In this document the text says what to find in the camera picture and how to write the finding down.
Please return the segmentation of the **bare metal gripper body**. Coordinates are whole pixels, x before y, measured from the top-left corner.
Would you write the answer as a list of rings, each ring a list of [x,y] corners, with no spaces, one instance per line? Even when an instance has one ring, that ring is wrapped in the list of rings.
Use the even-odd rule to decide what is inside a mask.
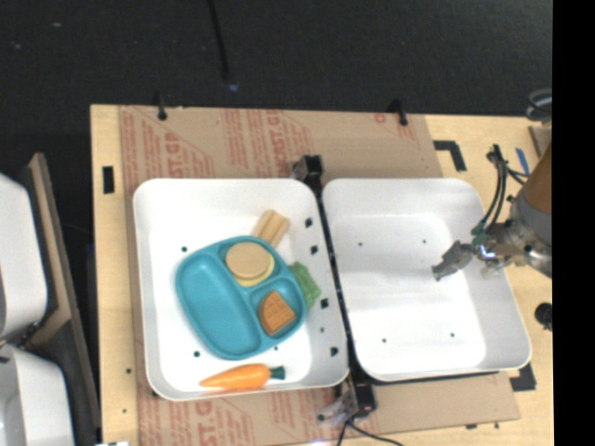
[[[552,247],[521,221],[487,226],[478,223],[470,232],[474,254],[491,268],[527,266],[552,277]]]

